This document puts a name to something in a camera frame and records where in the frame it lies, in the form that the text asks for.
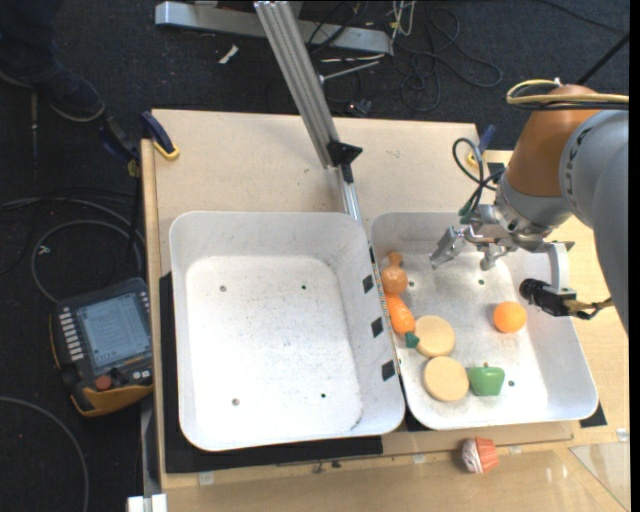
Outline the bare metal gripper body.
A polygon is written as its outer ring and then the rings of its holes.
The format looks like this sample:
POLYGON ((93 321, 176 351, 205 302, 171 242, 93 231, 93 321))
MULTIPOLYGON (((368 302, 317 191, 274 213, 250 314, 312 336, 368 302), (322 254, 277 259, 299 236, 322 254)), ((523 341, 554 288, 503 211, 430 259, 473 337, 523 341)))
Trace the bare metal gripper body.
POLYGON ((555 228, 555 207, 549 202, 479 204, 462 214, 462 224, 463 238, 479 251, 543 252, 555 228))

